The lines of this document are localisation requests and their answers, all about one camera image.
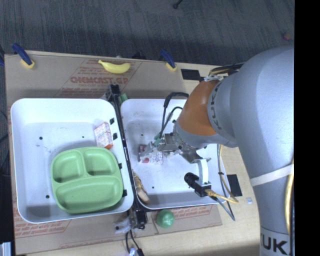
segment green divided plate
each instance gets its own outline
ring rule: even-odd
[[[103,147],[59,153],[51,163],[51,183],[56,203],[70,214],[112,207],[124,190],[116,157]]]

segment green toy ball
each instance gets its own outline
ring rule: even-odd
[[[167,229],[175,222],[175,215],[168,209],[163,209],[156,217],[156,223],[164,229]]]

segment cardboard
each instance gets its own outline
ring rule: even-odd
[[[35,62],[32,69],[23,66],[18,55],[5,56],[11,156],[14,151],[10,108],[19,99],[95,99],[101,98],[110,84],[118,84],[121,92],[126,93],[129,98],[164,98],[170,92],[189,93],[193,86],[198,84],[196,81],[183,82],[179,68],[176,71],[170,71],[166,68],[165,63],[160,61],[27,52]],[[130,63],[130,69],[123,74],[111,74],[98,63],[100,59],[115,64]],[[14,234],[17,255],[94,245],[125,238],[125,234],[115,234],[114,228],[115,222],[119,222],[126,217],[125,213],[42,224],[33,224],[23,220],[17,209],[13,159],[11,157]],[[156,224],[157,212],[148,212],[148,223],[145,230],[137,231],[136,236],[146,237],[222,224],[216,205],[172,209],[172,212],[175,215],[175,223],[168,229],[161,228]]]

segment wire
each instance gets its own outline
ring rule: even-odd
[[[129,245],[128,245],[128,234],[129,234],[129,231],[127,233],[125,233],[125,245],[126,245],[126,250],[128,251],[128,254],[129,254],[130,249],[129,249]]]
[[[139,245],[136,243],[136,241],[135,241],[135,239],[134,239],[134,236],[132,235],[132,229],[130,229],[130,235],[131,235],[131,239],[132,239],[132,241],[134,242],[136,248],[139,249]]]
[[[294,158],[291,160],[291,164],[295,163]],[[290,174],[288,176],[286,189],[285,189],[285,201],[284,201],[284,217],[285,217],[285,224],[288,234],[290,235],[290,214],[291,214],[291,195],[292,195],[292,186],[294,183],[294,174]]]
[[[226,206],[217,198],[217,197],[214,197],[214,196],[210,196],[213,200],[217,201],[222,207],[223,209],[229,214],[229,216],[231,217],[232,220],[236,221],[236,218],[235,216],[233,215],[233,213],[231,213],[227,208]]]
[[[205,189],[204,190],[206,192],[206,194],[209,196],[209,197],[215,197],[215,198],[221,198],[221,199],[224,199],[226,200],[227,202],[230,202],[230,203],[234,203],[234,204],[238,204],[239,201],[238,200],[231,200],[230,198],[227,198],[226,196],[223,196],[221,194],[218,194],[216,192],[214,192],[213,190],[211,189]]]
[[[164,104],[163,104],[164,109],[163,109],[163,116],[162,116],[162,125],[161,125],[161,131],[159,132],[159,138],[162,137],[162,134],[165,129],[166,110],[172,97],[188,98],[189,94],[184,92],[171,92],[167,97],[165,97]]]
[[[224,205],[223,205],[223,208],[227,211],[227,213],[228,213],[228,214],[231,216],[231,218],[235,221],[236,218],[235,218],[235,216],[234,216],[234,213],[233,213],[233,211],[232,211],[232,209],[231,209],[231,206],[230,206],[230,203],[229,203],[229,202],[234,203],[234,204],[238,204],[239,201],[238,201],[238,200],[236,199],[236,197],[231,193],[231,191],[230,191],[230,189],[228,188],[227,183],[226,183],[226,181],[225,181],[225,179],[224,179],[224,176],[223,176],[224,173],[222,172],[222,168],[221,168],[221,151],[222,151],[222,145],[219,144],[219,145],[217,145],[218,170],[219,170],[218,173],[219,173],[219,176],[220,176],[220,182],[221,182],[221,186],[222,186],[222,190],[223,190],[223,194],[224,194],[223,199],[226,200],[226,203],[227,203],[227,205],[228,205],[229,211],[226,210],[226,207],[225,207]],[[230,200],[229,198],[227,198],[227,194],[226,194],[225,188],[226,188],[227,192],[229,193],[230,197],[231,197],[233,200]]]
[[[168,117],[167,117],[167,119],[166,119],[166,122],[165,122],[164,126],[163,126],[162,129],[161,129],[161,133],[160,133],[161,135],[162,135],[162,133],[164,132],[165,128],[167,127],[167,124],[168,124],[169,120],[171,119],[171,117],[172,117],[172,115],[173,115],[173,113],[174,113],[174,111],[175,111],[176,109],[182,110],[182,107],[176,106],[176,107],[174,107],[173,110],[170,112],[170,114],[168,115]]]
[[[291,190],[291,225],[290,225],[290,251],[292,256],[296,254],[296,241],[295,241],[295,181],[292,182]]]
[[[242,63],[237,63],[237,64],[231,64],[231,65],[226,65],[226,66],[219,66],[214,69],[210,70],[210,75],[217,75],[217,74],[224,74],[230,71],[236,71],[240,69],[243,66],[244,62]]]
[[[125,245],[126,245],[126,250],[128,251],[128,253],[130,253],[130,248],[129,248],[129,244],[128,244],[128,235],[129,235],[129,232],[130,232],[130,235],[131,235],[131,239],[132,241],[134,242],[136,248],[138,250],[141,250],[141,248],[139,247],[139,245],[137,244],[136,240],[134,239],[134,236],[132,234],[132,229],[130,229],[130,231],[128,231],[127,233],[125,233]]]

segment yellow banana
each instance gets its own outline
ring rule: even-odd
[[[113,64],[110,62],[103,62],[101,59],[99,59],[98,63],[100,63],[106,71],[114,74],[121,74],[130,69],[130,63]]]

